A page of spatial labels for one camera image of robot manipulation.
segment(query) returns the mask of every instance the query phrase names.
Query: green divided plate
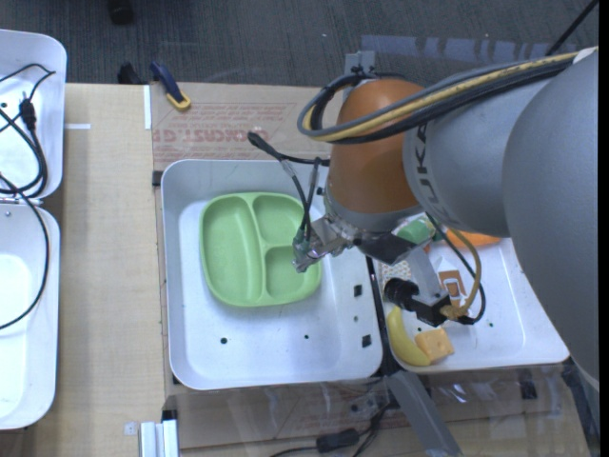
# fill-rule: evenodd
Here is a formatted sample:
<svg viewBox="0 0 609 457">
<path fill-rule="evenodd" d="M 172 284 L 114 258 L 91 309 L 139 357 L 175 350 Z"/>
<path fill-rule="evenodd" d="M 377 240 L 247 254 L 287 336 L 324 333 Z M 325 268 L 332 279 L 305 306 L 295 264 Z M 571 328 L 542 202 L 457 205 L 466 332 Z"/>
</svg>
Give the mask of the green divided plate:
<svg viewBox="0 0 609 457">
<path fill-rule="evenodd" d="M 201 211 L 200 251 L 207 285 L 237 307 L 283 305 L 310 296 L 320 264 L 298 273 L 292 239 L 303 219 L 295 198 L 270 192 L 217 196 Z"/>
</svg>

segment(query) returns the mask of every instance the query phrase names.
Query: light wooden surface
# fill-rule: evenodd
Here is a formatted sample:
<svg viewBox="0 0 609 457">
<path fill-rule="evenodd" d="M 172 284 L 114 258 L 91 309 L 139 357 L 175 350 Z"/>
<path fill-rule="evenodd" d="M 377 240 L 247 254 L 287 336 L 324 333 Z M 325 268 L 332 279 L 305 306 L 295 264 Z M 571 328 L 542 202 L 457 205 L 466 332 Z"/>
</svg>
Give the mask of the light wooden surface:
<svg viewBox="0 0 609 457">
<path fill-rule="evenodd" d="M 44 206 L 62 234 L 58 379 L 23 455 L 135 457 L 126 424 L 159 421 L 165 398 L 143 87 L 66 93 L 66 123 L 90 129 L 65 131 L 63 182 Z"/>
</svg>

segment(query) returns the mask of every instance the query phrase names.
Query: black cable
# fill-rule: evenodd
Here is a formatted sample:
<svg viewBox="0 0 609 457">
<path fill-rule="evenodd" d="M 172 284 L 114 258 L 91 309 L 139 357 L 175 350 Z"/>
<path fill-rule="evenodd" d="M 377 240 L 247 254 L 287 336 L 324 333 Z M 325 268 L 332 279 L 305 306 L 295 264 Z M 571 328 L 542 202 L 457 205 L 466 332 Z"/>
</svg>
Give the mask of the black cable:
<svg viewBox="0 0 609 457">
<path fill-rule="evenodd" d="M 306 205 L 304 206 L 304 217 L 305 227 L 304 238 L 310 240 L 311 238 L 311 204 L 313 203 L 313 194 L 317 189 L 317 170 L 322 162 L 321 157 L 316 157 L 313 163 L 313 170 L 311 171 L 311 181 L 308 186 L 308 196 L 306 197 Z"/>
<path fill-rule="evenodd" d="M 381 424 L 381 420 L 383 419 L 385 413 L 388 409 L 392 407 L 397 407 L 396 402 L 387 403 L 381 409 L 379 409 L 370 419 L 370 423 L 368 428 L 364 431 L 356 431 L 354 428 L 349 428 L 347 430 L 343 430 L 337 433 L 331 433 L 329 435 L 323 435 L 317 438 L 316 445 L 313 447 L 294 447 L 288 448 L 287 450 L 282 450 L 281 452 L 274 453 L 270 457 L 280 457 L 284 455 L 288 455 L 290 453 L 296 452 L 305 452 L 311 450 L 317 450 L 319 453 L 328 453 L 334 450 L 338 450 L 339 448 L 351 447 L 358 443 L 359 439 L 366 435 L 364 441 L 360 444 L 360 446 L 356 449 L 354 457 L 356 455 L 361 455 L 364 450 L 366 450 L 377 437 L 379 432 L 379 426 Z"/>
<path fill-rule="evenodd" d="M 289 177 L 292 178 L 292 181 L 294 182 L 294 186 L 296 187 L 296 190 L 298 191 L 298 196 L 300 197 L 301 203 L 303 204 L 303 221 L 301 222 L 300 229 L 304 233 L 307 233 L 310 230 L 310 227 L 311 227 L 311 220 L 310 220 L 310 217 L 308 215 L 307 208 L 306 208 L 305 191 L 303 190 L 301 182 L 298 180 L 298 177 L 296 176 L 296 173 L 294 173 L 294 171 L 291 171 L 291 172 L 288 172 L 288 174 L 289 174 Z"/>
<path fill-rule="evenodd" d="M 36 134 L 36 127 L 35 127 L 36 118 L 35 118 L 35 111 L 34 111 L 32 102 L 29 100 L 29 98 L 24 98 L 24 100 L 19 105 L 19 108 L 21 110 L 21 114 L 23 115 L 22 118 L 26 119 L 25 123 L 29 129 L 29 134 L 30 134 L 31 138 L 29 138 L 26 135 L 26 133 L 24 132 L 24 130 L 14 120 L 12 120 L 12 118 L 9 117 L 2 109 L 0 109 L 0 115 L 2 115 L 2 117 L 7 122 L 9 122 L 10 125 L 12 125 L 14 130 L 21 136 L 21 138 L 24 140 L 24 142 L 28 145 L 28 147 L 31 150 L 31 152 L 33 153 L 33 155 L 36 159 L 36 163 L 38 165 L 38 172 L 36 173 L 35 177 L 31 181 L 26 183 L 25 185 L 17 187 L 16 192 L 25 193 L 28 189 L 33 188 L 36 184 L 38 184 L 38 188 L 34 192 L 32 192 L 28 195 L 29 197 L 36 197 L 36 196 L 39 196 L 40 193 L 42 192 L 42 190 L 45 188 L 48 178 L 49 178 L 47 159 L 46 159 L 45 153 L 42 149 L 42 145 L 40 144 L 40 141 L 38 140 L 38 136 Z M 12 189 L 0 189 L 0 193 L 14 194 L 15 191 Z"/>
<path fill-rule="evenodd" d="M 14 117 L 10 117 L 7 113 L 5 113 L 2 108 L 0 108 L 0 115 L 7 121 L 7 124 L 0 129 L 0 132 L 6 130 L 8 127 L 12 127 L 17 134 L 24 140 L 28 148 L 33 153 L 36 163 L 38 166 L 38 170 L 34 178 L 26 183 L 25 185 L 20 185 L 16 190 L 12 189 L 0 189 L 0 194 L 15 194 L 15 193 L 23 193 L 25 194 L 29 189 L 34 188 L 37 185 L 36 190 L 30 192 L 27 196 L 36 197 L 39 196 L 43 190 L 45 189 L 48 179 L 49 179 L 49 170 L 47 165 L 47 158 L 45 157 L 44 150 L 42 148 L 42 144 L 38 138 L 38 134 L 36 133 L 36 112 L 34 105 L 32 103 L 32 98 L 38 89 L 38 87 L 50 76 L 52 76 L 55 71 L 48 70 L 44 66 L 32 63 L 25 65 L 24 67 L 16 70 L 10 74 L 7 74 L 0 78 L 0 83 L 12 78 L 24 70 L 28 70 L 30 68 L 39 68 L 45 72 L 45 75 L 40 77 L 32 86 L 29 95 L 24 93 L 23 100 L 19 103 L 19 113 Z M 29 137 L 25 133 L 25 131 L 17 124 L 17 120 L 21 118 L 23 123 L 26 125 L 26 128 L 29 131 Z"/>
<path fill-rule="evenodd" d="M 377 140 L 382 140 L 392 135 L 402 133 L 406 130 L 419 127 L 427 122 L 434 120 L 449 111 L 468 105 L 481 98 L 490 97 L 499 93 L 506 92 L 510 89 L 521 87 L 529 83 L 533 83 L 542 79 L 556 76 L 561 71 L 570 66 L 570 62 L 557 62 L 549 65 L 526 70 L 518 75 L 510 76 L 493 83 L 481 85 L 470 91 L 455 95 L 451 98 L 442 100 L 441 102 L 418 110 L 399 122 L 380 129 L 376 132 L 367 135 L 358 135 L 355 137 L 346 137 L 336 141 L 331 141 L 330 144 L 364 144 Z"/>
<path fill-rule="evenodd" d="M 370 426 L 368 427 L 368 429 L 366 429 L 365 431 L 363 431 L 361 433 L 361 436 L 364 436 L 366 433 L 368 435 L 363 440 L 363 442 L 360 444 L 360 446 L 355 450 L 355 453 L 353 454 L 352 457 L 357 457 L 358 455 L 362 455 L 363 452 L 372 445 L 372 442 L 374 442 L 374 440 L 379 435 L 381 420 L 383 419 L 387 410 L 390 409 L 391 407 L 393 407 L 393 405 L 391 403 L 386 404 L 372 417 L 372 419 L 370 420 Z"/>
<path fill-rule="evenodd" d="M 29 65 L 25 65 L 23 68 L 20 68 L 17 71 L 14 71 L 10 74 L 7 74 L 5 76 L 3 76 L 2 78 L 0 78 L 0 83 L 2 83 L 3 81 L 8 80 L 9 78 L 12 78 L 13 76 L 16 76 L 17 74 L 22 73 L 25 70 L 28 70 L 29 68 L 40 68 L 41 70 L 43 70 L 46 74 L 44 76 L 42 76 L 41 78 L 39 78 L 36 83 L 34 83 L 34 86 L 32 87 L 31 91 L 29 92 L 29 100 L 31 101 L 31 99 L 34 96 L 34 93 L 36 92 L 36 90 L 38 89 L 38 87 L 41 85 L 41 83 L 43 81 L 45 81 L 47 78 L 49 78 L 51 75 L 55 74 L 56 71 L 51 71 L 51 70 L 47 70 L 47 68 L 45 68 L 44 66 L 38 64 L 38 63 L 32 63 Z M 19 113 L 17 113 L 14 117 L 12 117 L 12 120 L 17 120 L 19 117 L 21 117 L 21 111 Z M 4 127 L 0 128 L 0 132 L 6 130 L 8 127 L 10 126 L 10 124 L 6 124 Z"/>
<path fill-rule="evenodd" d="M 260 136 L 260 134 L 256 132 L 249 131 L 247 133 L 247 140 L 252 146 L 260 149 L 262 152 L 266 152 L 267 154 L 273 156 L 278 161 L 285 159 L 286 161 L 289 161 L 291 163 L 312 165 L 315 164 L 315 162 L 318 160 L 317 157 L 315 159 L 304 159 L 302 157 L 289 156 L 287 154 L 278 152 L 275 148 L 270 146 L 268 142 Z M 329 159 L 320 159 L 320 161 L 321 166 L 330 166 Z"/>
<path fill-rule="evenodd" d="M 360 124 L 365 123 L 368 120 L 371 120 L 373 118 L 383 115 L 384 113 L 386 113 L 390 109 L 397 107 L 398 105 L 404 106 L 404 105 L 414 102 L 415 100 L 424 98 L 424 97 L 430 95 L 431 93 L 435 93 L 436 91 L 441 91 L 443 89 L 450 88 L 453 85 L 459 84 L 460 82 L 463 82 L 463 81 L 466 81 L 469 79 L 473 79 L 473 78 L 478 78 L 480 76 L 484 76 L 485 74 L 488 74 L 489 72 L 505 70 L 505 69 L 511 68 L 513 66 L 525 64 L 527 62 L 528 61 L 517 61 L 517 62 L 513 62 L 513 63 L 508 63 L 508 64 L 491 65 L 491 66 L 486 66 L 483 68 L 478 68 L 475 70 L 464 71 L 464 72 L 449 76 L 448 78 L 441 80 L 441 82 L 436 83 L 435 85 L 432 85 L 425 89 L 422 89 L 421 91 L 417 91 L 416 93 L 413 93 L 412 95 L 403 98 L 403 100 L 400 100 L 399 102 L 397 102 L 395 104 L 387 106 L 383 109 L 378 109 L 376 111 L 373 111 L 365 116 L 351 120 L 348 123 L 330 127 L 330 128 L 328 128 L 327 132 L 328 133 L 337 132 L 337 131 L 340 131 L 341 129 L 345 129 L 347 127 L 358 126 Z M 311 118 L 309 119 L 309 125 L 311 126 L 312 130 L 323 129 L 324 127 L 322 124 L 321 117 L 324 114 L 325 107 L 332 100 L 332 98 L 334 97 L 334 94 L 339 89 L 346 88 L 346 87 L 356 87 L 363 81 L 363 79 L 378 79 L 379 77 L 392 77 L 392 76 L 401 77 L 400 75 L 395 74 L 395 73 L 375 73 L 375 74 L 367 74 L 367 75 L 355 73 L 355 74 L 344 75 L 339 78 L 336 78 L 335 80 L 330 82 L 328 85 L 323 87 L 318 92 L 318 94 L 308 102 L 308 104 L 305 106 L 305 108 L 303 110 L 301 110 L 301 113 L 299 114 L 298 121 L 297 121 L 298 130 L 306 136 L 309 136 L 309 137 L 315 136 L 315 134 L 311 133 L 311 130 L 307 130 L 304 127 L 304 120 L 305 120 L 306 114 L 308 113 L 308 111 L 310 109 L 311 109 Z"/>
<path fill-rule="evenodd" d="M 457 257 L 459 257 L 459 259 L 461 260 L 461 262 L 463 263 L 463 265 L 467 269 L 467 272 L 469 272 L 471 274 L 471 276 L 473 278 L 475 278 L 476 277 L 476 273 L 474 272 L 472 267 L 469 265 L 467 260 L 463 257 L 463 254 L 461 254 L 459 249 L 450 241 L 448 236 L 444 233 L 444 231 L 442 230 L 442 227 L 440 226 L 438 221 L 434 217 L 432 217 L 429 213 L 426 213 L 426 215 L 427 215 L 427 218 L 429 219 L 429 221 L 431 222 L 431 224 L 436 229 L 436 232 L 443 239 L 443 241 L 446 244 L 448 244 L 448 246 L 455 252 L 455 254 L 457 254 Z M 480 292 L 480 301 L 481 301 L 480 311 L 478 312 L 478 315 L 476 315 L 475 318 L 471 318 L 469 316 L 460 316 L 456 320 L 460 324 L 463 324 L 463 325 L 474 325 L 475 323 L 479 322 L 480 319 L 482 318 L 482 316 L 484 315 L 484 312 L 486 311 L 486 294 L 484 293 L 484 288 L 482 287 L 482 283 L 480 283 L 480 285 L 478 287 L 478 291 Z"/>
<path fill-rule="evenodd" d="M 569 26 L 569 28 L 563 33 L 563 35 L 559 37 L 559 39 L 545 53 L 546 56 L 554 54 L 559 49 L 559 47 L 562 46 L 564 41 L 567 40 L 567 37 L 569 37 L 569 35 L 573 33 L 573 31 L 578 27 L 579 24 L 581 24 L 581 21 L 587 17 L 588 13 L 592 11 L 592 9 L 597 5 L 598 2 L 599 0 L 590 1 L 590 3 L 585 7 L 585 9 L 581 11 L 580 15 L 578 15 L 578 18 L 573 21 L 573 24 Z"/>
<path fill-rule="evenodd" d="M 35 298 L 31 302 L 29 307 L 26 308 L 26 310 L 23 313 L 21 313 L 16 318 L 13 318 L 9 322 L 6 322 L 5 324 L 0 325 L 0 330 L 4 330 L 5 328 L 13 326 L 14 324 L 18 323 L 19 321 L 23 320 L 26 316 L 28 316 L 31 313 L 31 311 L 36 307 L 38 302 L 40 301 L 40 298 L 42 297 L 42 294 L 45 291 L 45 286 L 47 285 L 47 278 L 49 276 L 50 240 L 49 240 L 49 232 L 47 231 L 47 226 L 45 225 L 45 221 L 42 219 L 40 212 L 34 206 L 34 204 L 31 202 L 31 200 L 25 194 L 18 191 L 18 188 L 11 181 L 9 181 L 7 179 L 7 177 L 4 176 L 4 174 L 2 174 L 2 172 L 0 172 L 0 180 L 3 181 L 5 184 L 7 184 L 9 186 L 9 188 L 14 191 L 15 195 L 18 193 L 23 198 L 23 200 L 28 204 L 28 206 L 34 212 L 34 215 L 36 215 L 36 218 L 37 218 L 38 222 L 40 223 L 40 226 L 42 227 L 43 235 L 45 237 L 45 264 L 44 264 L 44 268 L 43 268 L 42 281 L 40 283 L 40 288 L 38 289 L 38 293 L 36 294 Z"/>
</svg>

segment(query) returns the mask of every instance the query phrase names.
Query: banana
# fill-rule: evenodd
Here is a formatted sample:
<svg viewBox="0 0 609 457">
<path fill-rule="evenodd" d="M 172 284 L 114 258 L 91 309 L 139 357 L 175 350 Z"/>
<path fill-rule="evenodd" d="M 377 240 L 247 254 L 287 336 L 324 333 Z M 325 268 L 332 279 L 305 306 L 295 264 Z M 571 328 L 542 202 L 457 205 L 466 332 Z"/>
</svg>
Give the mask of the banana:
<svg viewBox="0 0 609 457">
<path fill-rule="evenodd" d="M 387 331 L 393 353 L 401 361 L 410 366 L 429 366 L 431 364 L 429 357 L 406 334 L 400 307 L 395 306 L 389 311 Z"/>
</svg>

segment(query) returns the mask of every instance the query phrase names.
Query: orange robot gripper housing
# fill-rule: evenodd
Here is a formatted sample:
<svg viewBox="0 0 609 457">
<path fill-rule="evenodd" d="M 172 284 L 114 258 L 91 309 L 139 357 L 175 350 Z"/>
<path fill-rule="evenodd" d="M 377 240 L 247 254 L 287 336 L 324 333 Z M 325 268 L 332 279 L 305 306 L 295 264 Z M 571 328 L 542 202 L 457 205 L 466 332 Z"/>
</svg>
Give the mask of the orange robot gripper housing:
<svg viewBox="0 0 609 457">
<path fill-rule="evenodd" d="M 393 78 L 365 82 L 349 93 L 337 124 L 383 109 L 421 89 L 419 85 Z M 327 179 L 327 187 L 334 200 L 346 209 L 370 214 L 418 205 L 406 182 L 402 146 L 403 132 L 364 144 L 334 145 Z"/>
</svg>

